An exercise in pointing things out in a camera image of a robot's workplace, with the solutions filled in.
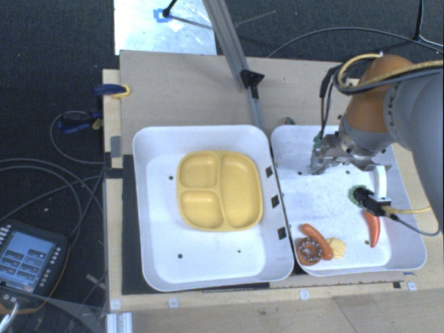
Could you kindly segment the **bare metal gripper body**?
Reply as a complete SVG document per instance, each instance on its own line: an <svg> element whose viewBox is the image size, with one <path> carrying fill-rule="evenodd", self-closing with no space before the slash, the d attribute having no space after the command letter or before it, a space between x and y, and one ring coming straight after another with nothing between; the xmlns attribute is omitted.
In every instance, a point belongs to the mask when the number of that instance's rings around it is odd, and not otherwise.
<svg viewBox="0 0 444 333"><path fill-rule="evenodd" d="M363 160L364 150L345 133L318 133L314 138L314 168L329 168Z"/></svg>

